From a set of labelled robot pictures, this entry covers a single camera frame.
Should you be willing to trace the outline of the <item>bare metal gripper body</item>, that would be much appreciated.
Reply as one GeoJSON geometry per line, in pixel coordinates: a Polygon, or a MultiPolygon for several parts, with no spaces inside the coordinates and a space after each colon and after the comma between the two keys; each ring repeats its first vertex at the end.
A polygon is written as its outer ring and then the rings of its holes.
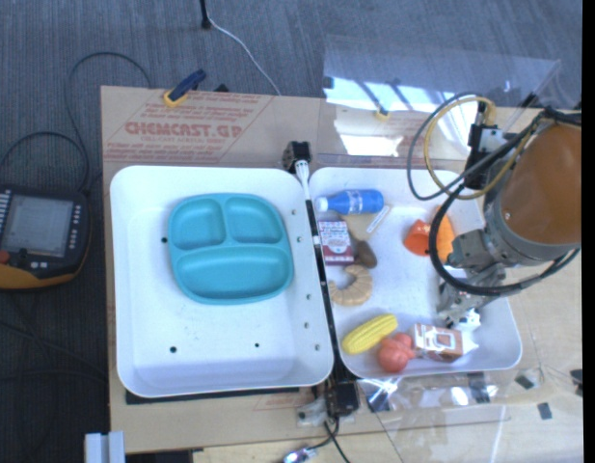
{"type": "Polygon", "coordinates": [[[458,290],[487,298],[504,294],[501,289],[506,276],[504,267],[491,254],[484,231],[469,231],[456,236],[446,265],[466,273],[464,281],[455,279],[453,282],[458,290]]]}

